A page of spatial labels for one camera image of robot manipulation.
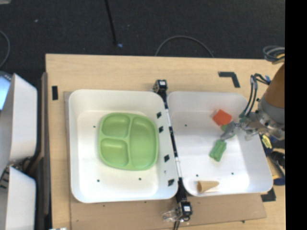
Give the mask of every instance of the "wooden table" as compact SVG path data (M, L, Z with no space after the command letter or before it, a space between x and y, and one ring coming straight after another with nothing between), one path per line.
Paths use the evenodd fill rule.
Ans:
M66 144L64 92L77 89L149 91L157 79L165 79L168 92L237 92L247 99L251 74L271 79L280 65L265 60L133 57L91 55L46 55L47 127L51 171L51 205L54 228L169 229L162 212L174 199L148 202L83 204L70 191ZM240 84L218 72L234 72ZM259 97L266 90L259 84ZM285 186L274 186L276 201L263 203L260 194L189 197L194 213L182 223L186 229L285 229Z

